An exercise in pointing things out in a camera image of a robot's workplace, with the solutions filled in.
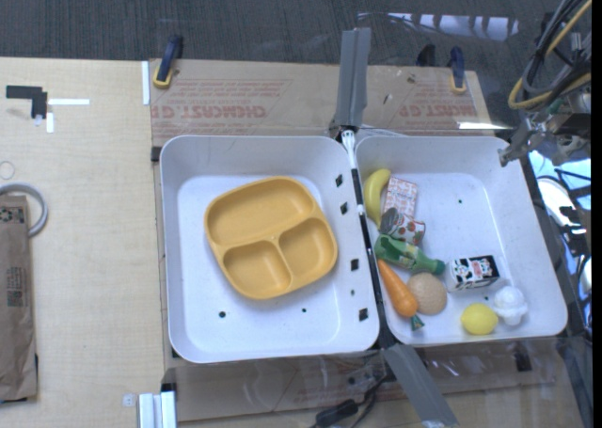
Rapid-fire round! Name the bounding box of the cow print milk carton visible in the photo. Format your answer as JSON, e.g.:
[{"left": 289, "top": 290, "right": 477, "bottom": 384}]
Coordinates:
[{"left": 444, "top": 254, "right": 501, "bottom": 293}]

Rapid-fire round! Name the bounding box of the yellow banana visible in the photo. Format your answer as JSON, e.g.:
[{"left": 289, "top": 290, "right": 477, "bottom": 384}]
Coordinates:
[{"left": 362, "top": 167, "right": 392, "bottom": 230}]

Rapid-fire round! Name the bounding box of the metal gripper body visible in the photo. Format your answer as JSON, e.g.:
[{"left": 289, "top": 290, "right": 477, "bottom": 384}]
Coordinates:
[{"left": 530, "top": 110, "right": 593, "bottom": 141}]

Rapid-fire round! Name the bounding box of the orange carrot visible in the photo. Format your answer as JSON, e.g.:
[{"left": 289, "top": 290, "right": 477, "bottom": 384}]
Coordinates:
[{"left": 376, "top": 258, "right": 426, "bottom": 332}]

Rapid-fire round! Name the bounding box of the white lumpy toy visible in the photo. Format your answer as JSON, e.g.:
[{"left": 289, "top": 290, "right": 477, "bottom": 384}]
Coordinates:
[{"left": 492, "top": 285, "right": 529, "bottom": 326}]

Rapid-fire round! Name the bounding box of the green bottle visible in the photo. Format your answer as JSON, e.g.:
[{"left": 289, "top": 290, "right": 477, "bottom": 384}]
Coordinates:
[{"left": 373, "top": 233, "right": 447, "bottom": 276}]

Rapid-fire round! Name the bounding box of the yellow lemon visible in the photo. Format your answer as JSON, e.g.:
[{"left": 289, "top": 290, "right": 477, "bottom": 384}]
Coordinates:
[{"left": 460, "top": 302, "right": 499, "bottom": 337}]

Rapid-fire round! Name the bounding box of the white plastic tray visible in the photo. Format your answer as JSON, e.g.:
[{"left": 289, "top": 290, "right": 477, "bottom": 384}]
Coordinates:
[
  {"left": 158, "top": 134, "right": 381, "bottom": 365},
  {"left": 353, "top": 135, "right": 569, "bottom": 348}
]

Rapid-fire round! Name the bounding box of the orange and white packet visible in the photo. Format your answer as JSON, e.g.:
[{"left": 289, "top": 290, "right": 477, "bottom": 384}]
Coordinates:
[{"left": 382, "top": 175, "right": 420, "bottom": 220}]

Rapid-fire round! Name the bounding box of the tan bread roll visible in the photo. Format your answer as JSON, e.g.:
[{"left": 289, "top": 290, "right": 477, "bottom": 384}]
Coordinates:
[{"left": 405, "top": 271, "right": 449, "bottom": 316}]

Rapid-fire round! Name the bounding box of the brown cardboard board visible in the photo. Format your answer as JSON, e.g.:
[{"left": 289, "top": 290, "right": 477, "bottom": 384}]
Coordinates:
[{"left": 148, "top": 57, "right": 571, "bottom": 422}]

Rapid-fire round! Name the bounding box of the yellow divided plate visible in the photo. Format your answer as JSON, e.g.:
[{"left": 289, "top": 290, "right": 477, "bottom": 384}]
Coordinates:
[{"left": 202, "top": 175, "right": 340, "bottom": 301}]

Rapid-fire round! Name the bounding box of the small can with tomato print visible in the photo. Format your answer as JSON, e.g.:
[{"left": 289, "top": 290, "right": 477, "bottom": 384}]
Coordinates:
[{"left": 378, "top": 207, "right": 427, "bottom": 247}]

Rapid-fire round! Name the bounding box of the brown paper bag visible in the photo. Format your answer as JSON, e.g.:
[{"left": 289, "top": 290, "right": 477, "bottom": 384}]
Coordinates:
[{"left": 0, "top": 195, "right": 40, "bottom": 403}]

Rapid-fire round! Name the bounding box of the white ring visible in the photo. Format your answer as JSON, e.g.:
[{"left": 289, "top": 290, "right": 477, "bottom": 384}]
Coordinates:
[{"left": 0, "top": 182, "right": 49, "bottom": 237}]

